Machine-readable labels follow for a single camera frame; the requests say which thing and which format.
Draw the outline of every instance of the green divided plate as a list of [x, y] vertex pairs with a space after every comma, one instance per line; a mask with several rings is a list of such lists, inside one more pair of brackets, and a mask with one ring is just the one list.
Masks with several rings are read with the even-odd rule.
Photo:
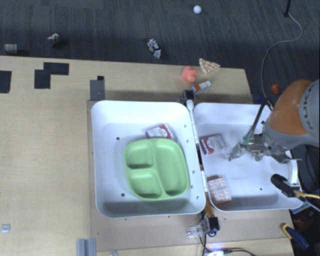
[[189, 188], [185, 155], [167, 138], [131, 142], [124, 151], [124, 167], [131, 192], [142, 200], [175, 198]]

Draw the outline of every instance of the pink round object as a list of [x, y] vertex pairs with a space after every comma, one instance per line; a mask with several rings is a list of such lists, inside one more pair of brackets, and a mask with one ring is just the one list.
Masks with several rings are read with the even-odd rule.
[[186, 66], [182, 70], [181, 78], [184, 81], [193, 83], [196, 80], [197, 71], [192, 66]]

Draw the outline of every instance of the white ball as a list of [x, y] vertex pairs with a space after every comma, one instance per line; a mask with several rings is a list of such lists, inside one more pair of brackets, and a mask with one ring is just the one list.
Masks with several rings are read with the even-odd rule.
[[195, 7], [193, 7], [193, 12], [194, 12], [195, 14], [201, 13], [201, 7], [200, 7], [200, 5], [196, 5]]

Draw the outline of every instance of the dark gray floor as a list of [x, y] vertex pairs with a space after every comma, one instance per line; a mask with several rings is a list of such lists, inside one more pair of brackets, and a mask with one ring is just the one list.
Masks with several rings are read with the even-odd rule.
[[[202, 7], [201, 14], [193, 6]], [[204, 58], [246, 71], [253, 100], [261, 94], [261, 64], [267, 49], [296, 38], [300, 29], [284, 17], [287, 0], [2, 0], [0, 44], [18, 44], [19, 54], [172, 65], [198, 65]], [[274, 47], [265, 61], [267, 96], [272, 83], [284, 90], [296, 79], [319, 78], [320, 4], [293, 0], [291, 15], [302, 37]], [[50, 47], [59, 33], [64, 43]], [[155, 38], [161, 58], [151, 56]], [[5, 54], [3, 47], [0, 54]]]

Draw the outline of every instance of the wooden table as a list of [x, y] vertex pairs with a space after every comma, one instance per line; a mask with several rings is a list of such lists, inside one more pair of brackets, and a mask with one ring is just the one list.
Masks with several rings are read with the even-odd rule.
[[[35, 70], [44, 62], [69, 63], [69, 75], [52, 75], [51, 89], [34, 89]], [[105, 77], [106, 99], [176, 101], [190, 84], [181, 80], [183, 66], [0, 56], [0, 71], [12, 71], [11, 88], [0, 94], [0, 233], [2, 256], [76, 255], [79, 238], [90, 238], [91, 209], [87, 134], [90, 80]], [[244, 70], [220, 68], [208, 75], [198, 70], [198, 83], [210, 80], [201, 101], [251, 103]], [[292, 225], [288, 210], [223, 213], [215, 210], [221, 231], [208, 247], [242, 247], [256, 255], [293, 255], [279, 226]], [[150, 228], [159, 222], [146, 218]], [[181, 226], [181, 218], [170, 223]], [[130, 239], [144, 239], [143, 228]], [[120, 256], [197, 256], [194, 239], [182, 245], [166, 242], [166, 230], [154, 244], [136, 249], [121, 241]], [[108, 256], [110, 251], [98, 252]]]

